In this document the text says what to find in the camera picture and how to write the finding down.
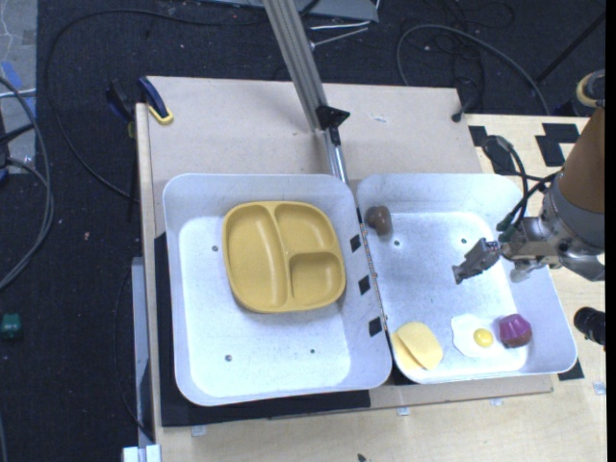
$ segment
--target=yellow and blue clamp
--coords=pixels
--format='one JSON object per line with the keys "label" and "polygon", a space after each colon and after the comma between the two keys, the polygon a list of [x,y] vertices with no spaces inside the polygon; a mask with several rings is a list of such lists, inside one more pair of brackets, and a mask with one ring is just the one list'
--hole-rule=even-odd
{"label": "yellow and blue clamp", "polygon": [[139,86],[145,94],[147,108],[161,125],[169,125],[173,121],[173,113],[165,106],[163,98],[152,83],[145,77],[139,78]]}

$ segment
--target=yellow divided plate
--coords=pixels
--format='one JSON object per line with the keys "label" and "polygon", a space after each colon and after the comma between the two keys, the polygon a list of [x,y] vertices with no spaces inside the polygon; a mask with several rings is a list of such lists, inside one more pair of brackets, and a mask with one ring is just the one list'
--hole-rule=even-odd
{"label": "yellow divided plate", "polygon": [[303,202],[251,202],[222,225],[224,265],[235,298],[261,313],[313,310],[336,301],[347,276],[327,215]]}

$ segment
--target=black floor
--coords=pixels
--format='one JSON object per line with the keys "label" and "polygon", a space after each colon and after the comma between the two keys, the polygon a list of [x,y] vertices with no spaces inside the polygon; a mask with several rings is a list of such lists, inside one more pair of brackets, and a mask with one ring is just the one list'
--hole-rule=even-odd
{"label": "black floor", "polygon": [[[18,342],[0,343],[0,412],[12,461],[117,460],[122,447],[137,443],[116,385],[113,340],[116,323],[117,366],[132,398],[130,282],[120,288],[140,253],[139,210],[88,173],[64,135],[92,171],[128,193],[134,144],[106,104],[112,80],[137,100],[136,79],[145,74],[258,80],[288,80],[288,74],[259,10],[167,0],[38,3],[38,121],[56,212],[43,249],[0,292],[0,313],[18,312],[25,331]],[[108,12],[121,9],[133,11]],[[384,0],[379,24],[318,47],[316,60],[324,82],[401,85],[401,34],[424,24],[450,26],[542,79],[545,105],[506,59],[434,28],[412,32],[401,46],[410,85],[457,87],[476,113],[544,115],[573,106],[571,114],[587,116],[572,99],[582,77],[605,68],[604,12],[605,0]],[[309,36],[318,41],[338,33]],[[0,275],[36,237],[43,202],[31,176],[0,186]]]}

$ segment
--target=egg yolk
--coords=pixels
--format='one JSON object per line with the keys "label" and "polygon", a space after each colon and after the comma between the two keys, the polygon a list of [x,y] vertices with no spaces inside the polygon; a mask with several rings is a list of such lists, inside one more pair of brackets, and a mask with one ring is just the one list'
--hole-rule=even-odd
{"label": "egg yolk", "polygon": [[485,328],[478,328],[475,331],[475,334],[473,334],[473,338],[475,339],[475,342],[481,347],[489,347],[494,342],[494,336],[492,335],[492,332]]}

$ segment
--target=table surface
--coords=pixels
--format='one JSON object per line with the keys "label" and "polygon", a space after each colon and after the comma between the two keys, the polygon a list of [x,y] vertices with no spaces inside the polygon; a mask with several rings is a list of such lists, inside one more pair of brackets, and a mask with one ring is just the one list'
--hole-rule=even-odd
{"label": "table surface", "polygon": [[[167,461],[604,461],[605,353],[574,331],[584,377],[556,375],[484,380],[371,391],[373,408],[292,419],[256,420],[207,427],[193,437],[189,427],[161,426],[158,401],[158,342],[154,282],[154,238],[164,232],[162,191],[186,172],[327,172],[321,137],[309,131],[293,85],[257,81],[151,77],[175,119],[156,123],[137,108],[141,220],[148,307],[155,437]],[[455,90],[325,85],[329,103],[351,111],[341,127],[348,176],[353,186],[374,173],[491,172],[468,126],[513,142],[536,175],[546,167],[535,136],[544,123],[576,125],[587,118],[467,115]],[[570,144],[561,144],[566,156]],[[536,214],[540,197],[531,200]],[[583,306],[604,310],[604,283],[589,283],[567,270],[552,279],[570,321]],[[397,406],[412,406],[407,416]]]}

